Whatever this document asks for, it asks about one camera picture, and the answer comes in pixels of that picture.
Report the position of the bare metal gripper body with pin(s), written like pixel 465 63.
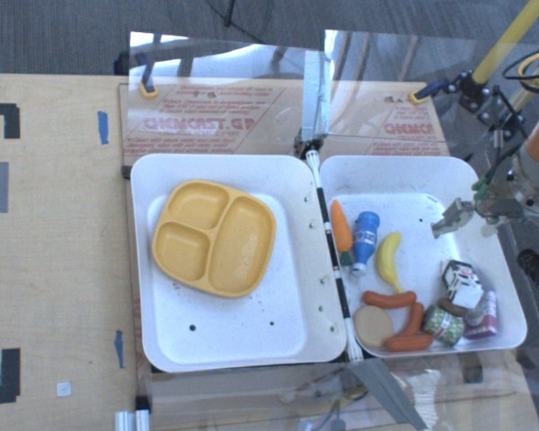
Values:
pixel 527 196

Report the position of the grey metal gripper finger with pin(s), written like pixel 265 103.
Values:
pixel 460 209
pixel 444 229

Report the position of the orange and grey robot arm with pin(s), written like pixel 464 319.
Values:
pixel 538 142

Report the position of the white and black carton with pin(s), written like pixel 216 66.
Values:
pixel 462 285

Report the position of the white plastic tray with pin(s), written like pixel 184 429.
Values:
pixel 409 178
pixel 251 330

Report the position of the yellow banana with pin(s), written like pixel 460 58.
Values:
pixel 386 258

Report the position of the dark brown oval toy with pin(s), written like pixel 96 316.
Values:
pixel 449 307

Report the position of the blue bottle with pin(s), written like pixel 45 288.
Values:
pixel 366 240

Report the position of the orange sausage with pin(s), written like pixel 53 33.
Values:
pixel 409 343
pixel 388 300
pixel 415 319

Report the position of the green patterned can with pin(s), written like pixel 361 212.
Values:
pixel 442 326

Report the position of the pink can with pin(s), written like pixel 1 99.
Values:
pixel 485 321

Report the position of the orange carrot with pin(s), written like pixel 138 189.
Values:
pixel 341 227

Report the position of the thin black and white rod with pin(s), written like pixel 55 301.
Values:
pixel 327 222

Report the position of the beige round biscuit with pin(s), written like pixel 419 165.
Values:
pixel 372 326

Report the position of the yellow divided plate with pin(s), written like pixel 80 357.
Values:
pixel 242 240

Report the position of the brown cardboard board red print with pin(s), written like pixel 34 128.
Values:
pixel 206 119

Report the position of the black cylinder on white bracket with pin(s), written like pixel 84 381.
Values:
pixel 532 263

